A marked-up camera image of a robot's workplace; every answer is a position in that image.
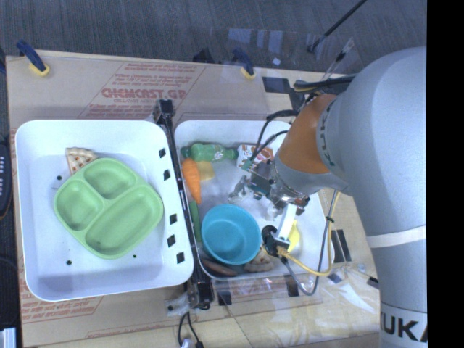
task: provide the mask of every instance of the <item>carrot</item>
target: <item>carrot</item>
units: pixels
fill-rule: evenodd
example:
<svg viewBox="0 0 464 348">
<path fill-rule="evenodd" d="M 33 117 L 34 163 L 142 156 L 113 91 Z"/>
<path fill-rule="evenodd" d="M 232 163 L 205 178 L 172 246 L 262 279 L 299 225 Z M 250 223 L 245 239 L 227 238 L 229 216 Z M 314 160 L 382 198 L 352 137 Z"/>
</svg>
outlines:
<svg viewBox="0 0 464 348">
<path fill-rule="evenodd" d="M 200 172 L 198 166 L 196 166 L 196 162 L 192 158 L 188 157 L 182 162 L 182 174 L 192 197 L 200 205 L 202 203 Z"/>
</svg>

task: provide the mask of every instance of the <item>gray floor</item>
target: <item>gray floor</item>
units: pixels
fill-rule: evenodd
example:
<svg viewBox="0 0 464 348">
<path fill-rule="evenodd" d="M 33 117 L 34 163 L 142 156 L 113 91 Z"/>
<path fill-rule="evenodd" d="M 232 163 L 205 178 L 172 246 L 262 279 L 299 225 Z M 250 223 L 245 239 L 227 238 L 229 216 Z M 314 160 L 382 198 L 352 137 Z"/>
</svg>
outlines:
<svg viewBox="0 0 464 348">
<path fill-rule="evenodd" d="M 0 46 L 18 55 L 16 43 L 37 49 L 191 61 L 208 48 L 216 62 L 231 59 L 229 29 L 285 33 L 314 40 L 359 0 L 0 0 Z M 393 51 L 426 45 L 427 0 L 368 0 L 324 45 L 340 50 L 353 38 L 356 72 Z M 325 71 L 327 61 L 291 41 L 282 68 Z M 254 65 L 271 65 L 269 53 L 249 46 Z M 0 134 L 7 136 L 7 82 L 0 77 Z M 13 213 L 0 221 L 0 258 L 16 262 Z M 0 329 L 19 326 L 15 270 L 0 262 Z"/>
</svg>

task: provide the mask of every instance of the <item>green bottle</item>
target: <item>green bottle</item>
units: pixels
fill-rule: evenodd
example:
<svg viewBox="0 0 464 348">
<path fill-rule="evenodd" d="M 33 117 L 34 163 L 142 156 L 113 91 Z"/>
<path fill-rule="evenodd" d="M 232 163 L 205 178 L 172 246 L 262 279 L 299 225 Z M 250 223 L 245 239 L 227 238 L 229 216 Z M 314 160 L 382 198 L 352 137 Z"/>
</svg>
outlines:
<svg viewBox="0 0 464 348">
<path fill-rule="evenodd" d="M 227 149 L 220 144 L 195 143 L 190 147 L 182 147 L 181 154 L 185 158 L 190 157 L 194 161 L 217 162 L 225 159 L 236 160 L 239 152 L 236 149 Z"/>
</svg>

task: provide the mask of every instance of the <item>green plate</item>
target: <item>green plate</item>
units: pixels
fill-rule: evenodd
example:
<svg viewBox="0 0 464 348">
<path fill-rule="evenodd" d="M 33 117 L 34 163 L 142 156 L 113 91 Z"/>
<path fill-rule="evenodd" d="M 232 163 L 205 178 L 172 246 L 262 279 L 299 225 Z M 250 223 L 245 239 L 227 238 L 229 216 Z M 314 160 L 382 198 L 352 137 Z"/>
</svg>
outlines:
<svg viewBox="0 0 464 348">
<path fill-rule="evenodd" d="M 115 259 L 158 225 L 163 203 L 152 186 L 127 165 L 100 158 L 63 183 L 54 198 L 54 211 L 90 252 Z"/>
</svg>

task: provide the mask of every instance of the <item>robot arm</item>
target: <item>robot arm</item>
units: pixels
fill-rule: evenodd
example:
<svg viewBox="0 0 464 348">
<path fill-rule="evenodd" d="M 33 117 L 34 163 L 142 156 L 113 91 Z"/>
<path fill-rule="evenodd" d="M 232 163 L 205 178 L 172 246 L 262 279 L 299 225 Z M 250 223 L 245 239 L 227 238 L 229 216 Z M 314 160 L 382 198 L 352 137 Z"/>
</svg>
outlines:
<svg viewBox="0 0 464 348">
<path fill-rule="evenodd" d="M 273 162 L 292 191 L 353 197 L 376 264 L 381 347 L 427 347 L 426 48 L 378 59 L 309 103 Z"/>
</svg>

